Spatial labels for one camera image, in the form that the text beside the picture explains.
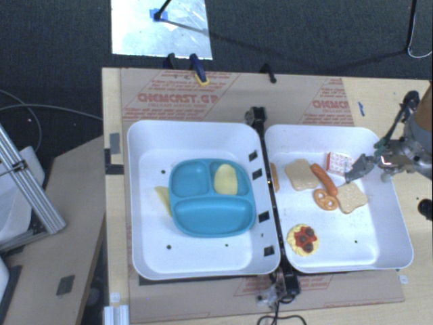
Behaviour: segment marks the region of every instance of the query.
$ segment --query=metal rod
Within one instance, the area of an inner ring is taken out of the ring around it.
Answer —
[[[18,165],[16,165],[15,167],[12,167],[12,169],[7,170],[6,172],[0,173],[0,177],[1,177],[1,176],[4,176],[4,175],[7,175],[8,173],[11,173],[11,172],[17,171],[17,170],[22,170],[22,169],[24,169],[24,168],[25,168],[24,163],[23,163],[22,161],[20,161],[20,162],[18,163]]]
[[[168,4],[171,1],[172,0],[166,0],[164,2],[164,5],[162,5],[162,7],[160,8],[160,10],[154,14],[154,20],[160,20],[161,19],[162,12],[164,12],[164,10],[166,9],[166,7],[168,6]]]
[[[25,244],[34,242],[39,238],[48,236],[47,232],[40,232],[38,234],[33,234],[33,230],[28,230],[23,234],[20,234],[16,237],[11,238],[7,242],[0,244],[0,253],[6,253],[7,251],[11,251],[12,249],[18,248],[19,246],[24,246]]]
[[[413,27],[414,27],[414,23],[415,23],[415,12],[417,9],[417,1],[418,0],[412,0],[411,16],[409,19],[409,30],[407,31],[406,49],[409,49],[409,46],[411,45]]]
[[[22,161],[20,153],[1,124],[0,161],[4,163],[8,171],[14,168],[13,165]],[[53,207],[42,187],[33,177],[30,169],[12,172],[11,177],[49,234],[54,234],[66,226],[66,222]]]

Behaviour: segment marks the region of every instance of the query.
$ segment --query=blue divided plate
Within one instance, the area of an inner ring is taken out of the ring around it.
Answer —
[[[237,194],[219,194],[214,189],[218,168],[235,169]],[[242,234],[254,223],[256,209],[248,175],[238,164],[223,159],[180,162],[170,174],[170,207],[176,226],[196,237],[227,237]]]

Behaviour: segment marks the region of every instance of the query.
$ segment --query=yellow food item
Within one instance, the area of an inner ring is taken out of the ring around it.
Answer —
[[[319,185],[319,180],[310,169],[310,164],[305,159],[298,159],[284,168],[292,186],[296,191],[314,189]]]
[[[237,194],[236,170],[229,164],[222,164],[215,173],[214,190],[221,195]]]
[[[170,207],[170,194],[168,193],[167,187],[158,186],[155,187],[156,194],[167,210],[168,214],[171,216],[171,207]]]

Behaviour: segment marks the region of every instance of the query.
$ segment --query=wooden board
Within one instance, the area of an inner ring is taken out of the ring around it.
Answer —
[[[105,118],[105,146],[110,147],[110,134],[120,134],[122,137],[122,109],[120,103],[121,92],[121,69],[106,68],[103,69],[103,84],[104,84],[104,110],[107,113]],[[149,73],[149,77],[153,78],[159,75],[157,72]],[[273,102],[272,97],[278,89],[272,87],[269,80],[266,80],[266,75],[259,74],[243,74],[236,80],[236,85],[230,86],[231,90],[238,88],[238,93],[225,96],[224,100],[233,99],[239,95],[243,98],[247,96],[252,99],[254,104],[267,105],[270,102],[272,107],[272,119],[275,119],[276,114],[281,116],[281,110],[278,105]],[[239,83],[248,83],[249,91],[244,90]],[[323,82],[323,77],[291,77],[290,75],[277,75],[277,80],[280,84],[290,85],[291,82],[296,83],[296,90],[304,91],[314,97],[314,94],[309,93],[311,88],[316,88],[317,83]],[[350,106],[350,111],[353,117],[355,126],[367,127],[375,132],[378,136],[383,136],[394,121],[395,115],[398,112],[398,105],[403,99],[406,92],[409,90],[418,90],[421,94],[428,88],[427,81],[406,81],[392,79],[351,79],[343,78],[342,83],[346,92],[347,101]],[[280,90],[295,92],[294,88],[279,87]],[[363,113],[361,114],[360,105],[362,104]],[[227,120],[227,117],[236,110],[241,112],[244,105],[236,106],[228,105],[227,109],[223,107],[208,107],[209,112],[206,113],[206,120],[215,112],[222,112],[225,116],[221,119]],[[214,119],[219,121],[221,115],[215,116]],[[402,127],[398,127],[396,134],[401,134]],[[113,156],[118,163],[123,163],[122,151]],[[127,265],[127,222],[125,220],[125,197],[124,190],[120,187],[124,184],[119,175],[110,175],[106,177],[107,181],[107,227],[108,227],[108,259],[109,259],[109,285],[112,296],[115,296],[111,305],[117,306],[120,304],[129,304],[129,285]],[[426,221],[417,212],[417,204],[422,198],[431,198],[432,182],[423,178],[421,175],[397,175],[394,178],[398,200],[401,204],[402,212],[407,223],[409,235],[411,237],[415,258],[410,267],[395,273],[394,277],[406,277],[408,284],[403,285],[403,293],[405,294],[404,303],[387,303],[371,305],[360,305],[360,303],[334,303],[329,304],[326,309],[318,309],[314,311],[303,310],[300,313],[305,317],[309,324],[427,324],[427,319],[433,318],[433,310],[430,307],[430,301],[433,296],[433,280],[431,279],[432,270],[432,225]],[[254,296],[250,300],[244,302],[254,302]],[[340,307],[358,305],[358,307]],[[288,310],[289,307],[282,307],[281,310]],[[198,316],[206,317],[209,314],[199,314]],[[253,316],[228,316],[224,318],[202,318],[195,320],[177,320],[176,324],[254,324],[258,319],[258,315]],[[173,324],[173,322],[158,322],[155,324]]]
[[[103,147],[100,137],[54,160],[46,194],[67,226],[6,259],[22,271],[5,325],[81,323],[104,232]],[[71,292],[57,296],[68,276]]]

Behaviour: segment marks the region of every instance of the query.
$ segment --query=toy sausage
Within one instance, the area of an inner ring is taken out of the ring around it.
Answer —
[[[327,175],[326,171],[320,167],[320,165],[312,164],[311,171],[316,175],[317,178],[319,178],[329,195],[336,196],[338,194],[336,185],[333,183],[329,175]]]

